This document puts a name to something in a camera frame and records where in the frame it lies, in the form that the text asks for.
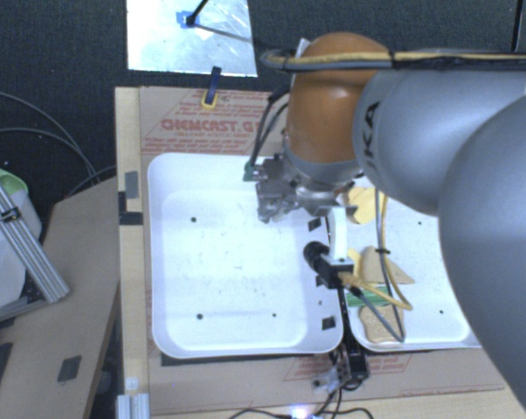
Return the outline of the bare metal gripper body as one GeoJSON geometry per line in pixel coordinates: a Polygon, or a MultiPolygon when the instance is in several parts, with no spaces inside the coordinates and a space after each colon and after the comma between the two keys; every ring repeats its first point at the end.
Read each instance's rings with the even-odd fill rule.
{"type": "Polygon", "coordinates": [[[347,191],[358,174],[354,160],[333,163],[306,161],[296,156],[267,158],[256,166],[256,197],[295,195],[310,216],[327,216],[339,206],[338,197],[347,191]]]}

